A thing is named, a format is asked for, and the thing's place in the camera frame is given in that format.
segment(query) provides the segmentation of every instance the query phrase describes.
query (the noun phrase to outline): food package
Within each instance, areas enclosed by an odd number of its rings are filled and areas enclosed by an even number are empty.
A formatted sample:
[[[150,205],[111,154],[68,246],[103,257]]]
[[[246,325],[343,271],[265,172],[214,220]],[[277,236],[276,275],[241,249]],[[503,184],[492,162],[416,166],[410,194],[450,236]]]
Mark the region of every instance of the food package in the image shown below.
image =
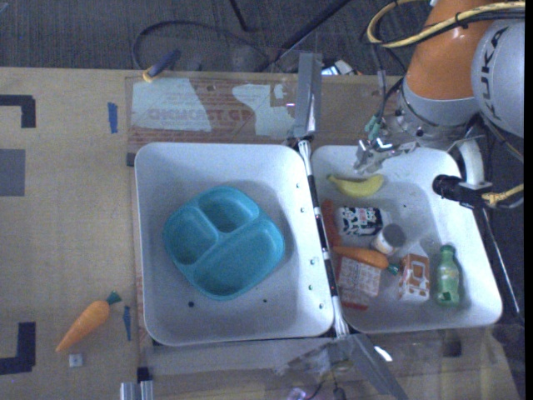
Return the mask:
[[[373,236],[383,228],[385,215],[377,207],[339,207],[335,225],[342,236]]]
[[[343,307],[366,311],[370,304],[370,297],[357,289],[339,287],[339,296]]]
[[[380,279],[380,268],[348,257],[340,257],[336,273],[339,287],[349,291],[359,291],[373,298],[379,293]]]
[[[430,298],[430,260],[409,253],[401,260],[403,273],[399,282],[398,297],[402,301],[422,303]]]

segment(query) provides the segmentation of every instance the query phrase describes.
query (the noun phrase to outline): metal bracket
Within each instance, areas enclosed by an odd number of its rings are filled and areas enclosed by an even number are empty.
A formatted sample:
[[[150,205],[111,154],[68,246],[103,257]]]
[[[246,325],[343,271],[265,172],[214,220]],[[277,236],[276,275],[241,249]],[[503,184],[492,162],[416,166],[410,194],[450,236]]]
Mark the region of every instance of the metal bracket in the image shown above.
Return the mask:
[[[288,363],[292,370],[324,375],[346,372],[352,367],[374,386],[380,394],[408,400],[408,396],[389,370],[385,360],[364,333],[338,338]]]
[[[321,54],[300,53],[296,117],[289,138],[304,138],[318,131],[321,117],[321,70]]]
[[[380,138],[375,143],[359,140],[356,150],[356,160],[353,168],[357,173],[374,173],[381,168],[381,164],[388,158],[411,153],[418,146],[416,141],[405,142],[397,146],[383,143]]]
[[[123,382],[120,386],[120,400],[153,400],[153,381]]]

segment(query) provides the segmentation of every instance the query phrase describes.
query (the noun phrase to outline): blue tape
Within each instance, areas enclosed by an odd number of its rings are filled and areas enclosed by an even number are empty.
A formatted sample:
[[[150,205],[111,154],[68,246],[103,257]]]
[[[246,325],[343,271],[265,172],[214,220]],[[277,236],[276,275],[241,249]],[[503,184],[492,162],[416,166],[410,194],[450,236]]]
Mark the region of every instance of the blue tape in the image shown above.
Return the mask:
[[[107,114],[109,116],[109,127],[111,133],[118,133],[118,112],[117,105],[113,102],[107,103]]]
[[[122,315],[122,320],[124,320],[124,326],[126,327],[126,336],[127,340],[132,340],[132,317],[130,314],[130,307],[128,305],[124,306],[124,314]]]

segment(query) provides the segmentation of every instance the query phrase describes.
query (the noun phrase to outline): gray carpet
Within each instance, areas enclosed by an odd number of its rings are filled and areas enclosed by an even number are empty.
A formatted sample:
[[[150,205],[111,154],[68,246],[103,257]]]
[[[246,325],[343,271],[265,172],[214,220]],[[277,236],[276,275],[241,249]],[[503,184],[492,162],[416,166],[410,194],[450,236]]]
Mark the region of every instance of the gray carpet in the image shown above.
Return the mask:
[[[256,71],[279,55],[280,47],[313,20],[333,0],[236,0],[249,28],[242,30],[229,0],[0,0],[0,66],[42,68],[146,68],[164,53],[180,48],[176,70]],[[342,58],[366,74],[375,73],[368,46],[361,42],[371,17],[390,0],[353,0],[295,46],[295,50],[323,53],[325,59]],[[387,37],[414,31],[425,20],[427,6],[413,5],[394,12],[382,25]],[[145,28],[164,21],[139,38]],[[389,74],[402,74],[411,49],[395,59],[385,55]],[[293,71],[297,52],[289,52],[272,71]],[[517,147],[523,141],[512,139]],[[497,144],[491,168],[495,189],[503,190],[523,179],[523,167]],[[493,227],[524,314],[523,208],[494,212]],[[487,252],[505,297],[503,323],[513,328],[514,306],[506,291],[504,274],[494,249]],[[521,351],[514,343],[509,351]]]

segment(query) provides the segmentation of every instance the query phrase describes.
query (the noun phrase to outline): toy banana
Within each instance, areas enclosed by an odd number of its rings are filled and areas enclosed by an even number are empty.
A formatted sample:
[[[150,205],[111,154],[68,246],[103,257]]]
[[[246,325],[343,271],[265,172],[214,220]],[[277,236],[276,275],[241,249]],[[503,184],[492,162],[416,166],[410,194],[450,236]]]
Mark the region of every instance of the toy banana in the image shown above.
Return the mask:
[[[327,179],[334,183],[341,193],[354,198],[371,196],[383,185],[383,175],[379,173],[361,181],[339,179],[333,175]]]

